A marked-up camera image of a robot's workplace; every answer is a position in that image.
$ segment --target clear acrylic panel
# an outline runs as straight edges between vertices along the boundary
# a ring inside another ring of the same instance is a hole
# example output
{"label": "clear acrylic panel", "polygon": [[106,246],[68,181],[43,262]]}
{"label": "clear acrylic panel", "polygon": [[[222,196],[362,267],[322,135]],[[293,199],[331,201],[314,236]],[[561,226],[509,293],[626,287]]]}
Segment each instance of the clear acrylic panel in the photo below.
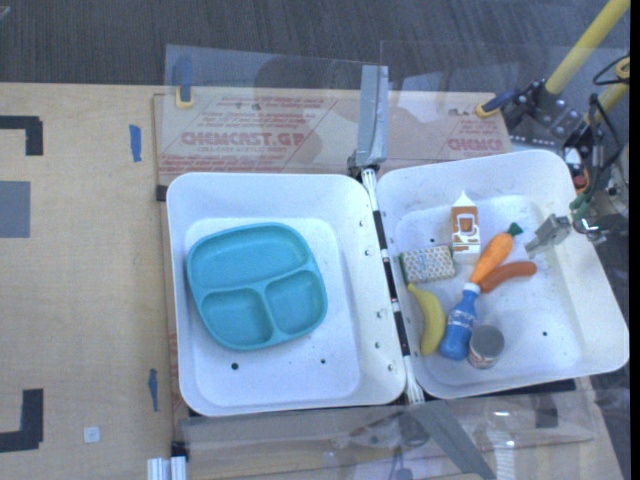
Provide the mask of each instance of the clear acrylic panel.
{"label": "clear acrylic panel", "polygon": [[346,173],[364,66],[170,45],[170,93],[156,101],[159,183],[191,171]]}
{"label": "clear acrylic panel", "polygon": [[[626,395],[626,403],[624,393],[609,396],[605,407],[603,393],[578,389],[231,420],[194,417],[181,422],[181,431],[193,479],[468,480],[495,474],[543,480],[552,472],[620,479],[601,411],[628,420]],[[469,443],[461,442],[448,418]],[[488,470],[452,451],[467,444]]]}
{"label": "clear acrylic panel", "polygon": [[[383,169],[523,148],[563,155],[572,131],[586,119],[591,95],[607,98],[607,87],[594,79],[612,78],[612,62],[624,56],[628,51],[611,48],[382,41],[380,64],[388,66],[390,87],[389,154]],[[512,102],[518,95],[530,96],[532,83],[551,77],[561,79],[561,90],[544,105],[541,98],[534,112],[519,112],[525,107],[513,104],[484,118],[476,112],[496,97]],[[628,140],[628,101],[617,99],[609,106],[616,137],[604,145],[613,153]]]}

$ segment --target white tray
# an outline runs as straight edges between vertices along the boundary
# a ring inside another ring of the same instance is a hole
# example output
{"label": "white tray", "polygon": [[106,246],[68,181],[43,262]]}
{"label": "white tray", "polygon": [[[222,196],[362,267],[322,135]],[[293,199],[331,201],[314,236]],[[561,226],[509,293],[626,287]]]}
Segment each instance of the white tray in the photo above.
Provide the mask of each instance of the white tray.
{"label": "white tray", "polygon": [[[169,186],[167,212],[180,390],[196,412],[252,412],[377,405],[402,393],[405,370],[382,278],[367,193],[338,175],[192,173]],[[327,315],[306,336],[238,352],[207,333],[185,276],[203,236],[258,222],[296,229],[323,276]]]}
{"label": "white tray", "polygon": [[[496,366],[418,354],[422,314],[403,283],[398,255],[450,242],[451,204],[465,191],[478,205],[481,240],[518,235],[507,261],[527,259],[524,244],[550,214],[567,215],[575,191],[558,156],[523,151],[391,171],[377,199],[392,258],[412,366],[438,398],[493,393],[595,375],[623,366],[629,331],[596,251],[572,231],[535,257],[538,272],[513,279],[476,301],[479,321],[498,326],[506,346]],[[208,416],[322,407],[380,405],[406,383],[367,193],[340,175],[192,173],[167,193],[174,276],[180,389]],[[280,222],[308,242],[324,278],[325,321],[307,336],[273,348],[235,352],[206,332],[185,278],[185,258],[199,238],[236,226]],[[472,266],[453,279],[422,285],[448,312]]]}
{"label": "white tray", "polygon": [[[546,151],[524,151],[400,169],[378,183],[380,208],[411,349],[419,350],[423,320],[402,282],[398,255],[451,240],[449,215],[464,190],[478,205],[481,241],[517,222],[506,261],[528,259],[524,244],[550,214],[567,215],[576,197],[565,163]],[[512,279],[476,301],[478,323],[500,328],[505,349],[491,369],[440,354],[413,356],[420,385],[438,398],[458,398],[613,371],[629,358],[629,331],[593,245],[572,231],[535,256],[538,272]],[[448,312],[473,266],[453,279],[421,284]]]}

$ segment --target wooden table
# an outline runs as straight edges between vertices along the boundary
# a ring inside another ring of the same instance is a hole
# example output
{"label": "wooden table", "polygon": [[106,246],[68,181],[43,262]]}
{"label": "wooden table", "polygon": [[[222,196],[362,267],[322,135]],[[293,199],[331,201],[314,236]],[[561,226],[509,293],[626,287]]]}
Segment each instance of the wooden table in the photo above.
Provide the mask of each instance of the wooden table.
{"label": "wooden table", "polygon": [[[171,287],[152,112],[154,95],[163,93],[0,84],[0,115],[39,118],[44,153],[25,154],[25,130],[0,130],[0,182],[28,187],[30,209],[28,236],[0,238],[0,434],[25,430],[25,390],[43,395],[42,440],[0,453],[3,479],[143,478],[149,458],[170,456]],[[139,159],[132,150],[138,132]],[[592,416],[593,440],[520,450],[515,478],[621,478],[602,416]],[[85,442],[96,431],[97,442]],[[494,467],[500,460],[485,456]],[[190,478],[208,477],[206,462],[196,461],[197,453]],[[301,457],[296,467],[314,464]],[[212,478],[269,471],[259,462],[218,468]]]}

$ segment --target toy banana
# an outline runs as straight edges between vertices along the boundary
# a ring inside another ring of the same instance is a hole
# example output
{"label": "toy banana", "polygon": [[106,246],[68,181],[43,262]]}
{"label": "toy banana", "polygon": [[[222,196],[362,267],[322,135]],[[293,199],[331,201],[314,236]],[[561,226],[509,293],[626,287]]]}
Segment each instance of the toy banana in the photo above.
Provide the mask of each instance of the toy banana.
{"label": "toy banana", "polygon": [[438,349],[447,327],[447,317],[442,311],[440,301],[433,293],[421,290],[413,283],[409,283],[407,289],[415,295],[424,315],[424,332],[420,340],[420,353],[427,356]]}

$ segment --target orange juice carton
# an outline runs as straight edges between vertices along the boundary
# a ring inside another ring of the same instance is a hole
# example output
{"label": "orange juice carton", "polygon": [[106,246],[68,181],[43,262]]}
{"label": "orange juice carton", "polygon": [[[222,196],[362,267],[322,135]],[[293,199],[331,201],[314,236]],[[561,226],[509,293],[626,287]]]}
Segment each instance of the orange juice carton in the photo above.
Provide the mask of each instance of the orange juice carton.
{"label": "orange juice carton", "polygon": [[451,207],[451,253],[458,263],[475,263],[480,257],[478,207],[462,192]]}

